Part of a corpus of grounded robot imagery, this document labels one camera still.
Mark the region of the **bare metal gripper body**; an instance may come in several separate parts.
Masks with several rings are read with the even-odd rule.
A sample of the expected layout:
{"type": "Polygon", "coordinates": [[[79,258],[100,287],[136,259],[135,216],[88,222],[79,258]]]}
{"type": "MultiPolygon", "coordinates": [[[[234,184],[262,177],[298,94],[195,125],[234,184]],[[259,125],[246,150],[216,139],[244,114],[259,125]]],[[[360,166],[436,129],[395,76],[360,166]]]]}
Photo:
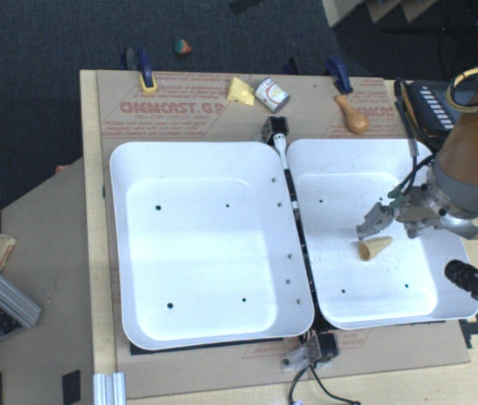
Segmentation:
{"type": "Polygon", "coordinates": [[[478,239],[478,215],[460,207],[438,186],[413,186],[405,194],[401,186],[388,193],[393,218],[404,225],[407,235],[416,238],[426,228],[447,230],[466,240],[478,239]]]}

